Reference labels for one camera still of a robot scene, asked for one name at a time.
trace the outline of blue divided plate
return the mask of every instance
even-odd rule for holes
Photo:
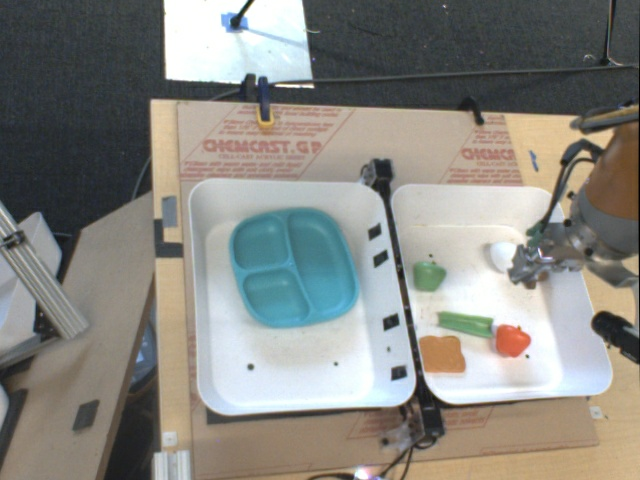
[[[296,208],[242,221],[229,241],[231,264],[249,313],[271,327],[343,315],[358,298],[347,242],[326,213]]]

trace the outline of wooden board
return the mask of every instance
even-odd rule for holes
[[[1,480],[103,478],[151,308],[151,221],[147,195],[82,230],[63,286],[90,328],[8,380],[28,394]],[[74,432],[78,407],[94,400],[93,425]]]
[[[178,112],[177,102],[160,101],[152,104],[152,142],[154,146],[154,200],[155,218],[161,218],[162,199],[176,197],[180,208],[180,181],[178,173]],[[369,124],[373,131],[376,111],[369,109],[367,115],[373,119]],[[405,115],[402,110],[395,110],[391,118],[399,125]],[[551,191],[555,183],[559,159],[565,147],[578,140],[580,135],[569,129],[569,116],[538,116],[525,114],[504,115],[508,127],[511,144],[516,154],[517,162],[524,184],[538,186]],[[389,126],[389,113],[384,114],[385,125]],[[590,136],[594,142],[604,146],[608,142],[609,134],[604,132]],[[588,169],[577,168],[570,183],[572,189],[577,189],[588,174]],[[165,229],[165,240],[182,241],[182,223],[172,229]],[[178,276],[184,274],[184,265],[176,258],[161,258],[157,261],[158,291],[160,297],[170,301],[166,306],[159,306],[159,317],[166,322],[160,323],[160,392],[161,414],[160,426],[162,431],[178,430],[176,446],[164,447],[164,450],[192,449],[191,418],[192,401],[185,379],[189,378],[188,371],[188,342],[185,337],[187,326],[185,322],[185,294],[184,280]],[[629,290],[613,290],[602,281],[585,273],[585,279],[596,311],[602,309],[613,310],[629,320],[633,320],[633,297]],[[614,380],[611,388],[603,395],[593,397],[589,405],[601,409],[604,417],[595,422],[600,445],[597,447],[572,448],[570,442],[549,444],[549,448],[567,448],[552,451],[544,450],[545,443],[537,447],[518,448],[504,447],[502,450],[491,450],[484,457],[456,458],[450,460],[429,460],[428,451],[416,453],[417,461],[411,468],[408,478],[573,478],[573,477],[606,477],[615,475],[620,478],[628,477],[630,471],[637,471],[640,458],[636,453],[640,444],[640,386],[637,375],[638,368],[627,359],[620,356],[617,350],[611,350],[611,361],[614,370]],[[586,407],[584,400],[567,400],[571,410],[578,411],[579,406]],[[540,405],[530,403],[532,411],[539,410]],[[432,458],[438,455],[433,450]],[[374,473],[377,469],[369,468]],[[310,473],[279,474],[267,476],[269,480],[276,478],[286,480],[302,480]]]

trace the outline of blue tape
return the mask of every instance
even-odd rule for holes
[[[242,30],[249,29],[249,21],[246,16],[243,16],[240,20],[240,26],[238,28],[233,28],[231,26],[231,18],[236,15],[235,12],[227,12],[220,16],[220,21],[222,22],[222,26],[225,28],[227,32],[242,32]]]
[[[538,162],[536,161],[538,159],[538,157],[536,156],[536,154],[532,151],[529,150],[529,156],[531,157],[531,165],[533,165],[533,170],[538,172]]]

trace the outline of bread slice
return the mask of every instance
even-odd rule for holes
[[[420,338],[420,355],[428,373],[462,373],[467,367],[456,336]]]

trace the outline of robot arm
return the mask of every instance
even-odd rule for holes
[[[549,210],[527,232],[531,237],[527,244],[518,246],[509,278],[515,284],[535,288],[549,273],[586,267],[614,287],[632,288],[636,295],[635,327],[607,312],[596,315],[592,327],[637,363],[640,362],[638,276],[622,261],[638,254],[638,105],[579,118],[575,123],[584,133],[617,127],[605,150],[586,139],[569,146],[561,161]],[[582,151],[591,157],[576,159]],[[582,161],[592,161],[595,166],[572,197],[569,218],[562,223],[550,223],[551,212],[573,167]]]

